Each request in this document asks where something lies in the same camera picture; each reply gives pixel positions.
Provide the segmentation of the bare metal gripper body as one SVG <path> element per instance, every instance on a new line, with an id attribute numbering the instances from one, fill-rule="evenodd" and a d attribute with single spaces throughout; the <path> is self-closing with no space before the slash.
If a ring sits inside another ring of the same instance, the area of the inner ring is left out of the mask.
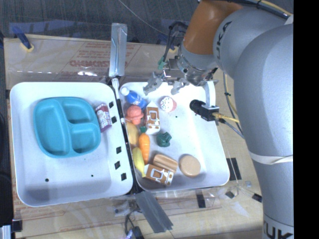
<path id="1" fill-rule="evenodd" d="M 183 55 L 177 55 L 168 59 L 163 67 L 163 73 L 167 80 L 187 82 L 194 86 L 204 86 L 213 78 L 218 65 L 215 61 L 196 60 L 191 64 Z"/>

